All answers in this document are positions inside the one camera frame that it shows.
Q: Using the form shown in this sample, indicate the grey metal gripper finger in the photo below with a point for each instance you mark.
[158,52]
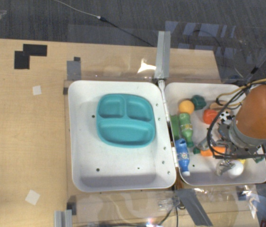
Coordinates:
[224,167]
[203,144]

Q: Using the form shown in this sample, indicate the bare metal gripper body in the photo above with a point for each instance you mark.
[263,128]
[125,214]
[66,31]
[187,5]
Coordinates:
[229,145]

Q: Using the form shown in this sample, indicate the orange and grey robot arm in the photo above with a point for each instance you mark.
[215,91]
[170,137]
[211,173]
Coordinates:
[260,112]

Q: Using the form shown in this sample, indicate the orange toy carrot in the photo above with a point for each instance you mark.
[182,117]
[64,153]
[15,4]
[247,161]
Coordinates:
[205,152]

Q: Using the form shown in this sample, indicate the white plastic tray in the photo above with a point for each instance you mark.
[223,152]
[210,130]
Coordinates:
[123,169]
[201,169]

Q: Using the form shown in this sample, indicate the blue plastic bottle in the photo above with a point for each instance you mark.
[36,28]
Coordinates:
[182,155]

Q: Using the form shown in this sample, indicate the green plastic bottle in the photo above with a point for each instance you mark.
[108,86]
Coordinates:
[186,128]

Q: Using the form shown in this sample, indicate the orange toy fruit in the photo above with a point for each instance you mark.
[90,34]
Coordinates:
[209,116]

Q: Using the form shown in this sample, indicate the black and white ball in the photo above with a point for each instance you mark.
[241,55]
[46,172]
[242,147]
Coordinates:
[226,117]

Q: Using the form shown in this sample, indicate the green toy vegetable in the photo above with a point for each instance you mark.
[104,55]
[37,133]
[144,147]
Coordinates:
[174,126]

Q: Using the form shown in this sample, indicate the yellow ball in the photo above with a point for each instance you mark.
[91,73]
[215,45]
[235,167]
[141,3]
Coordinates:
[186,107]

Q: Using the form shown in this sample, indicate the dark green toy broccoli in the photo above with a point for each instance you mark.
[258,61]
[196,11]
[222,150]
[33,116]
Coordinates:
[198,102]

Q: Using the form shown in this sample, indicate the teal divided plate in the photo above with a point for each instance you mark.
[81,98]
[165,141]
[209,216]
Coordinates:
[125,129]

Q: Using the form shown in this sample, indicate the pale wooden board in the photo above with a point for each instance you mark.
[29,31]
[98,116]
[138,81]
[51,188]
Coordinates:
[28,126]

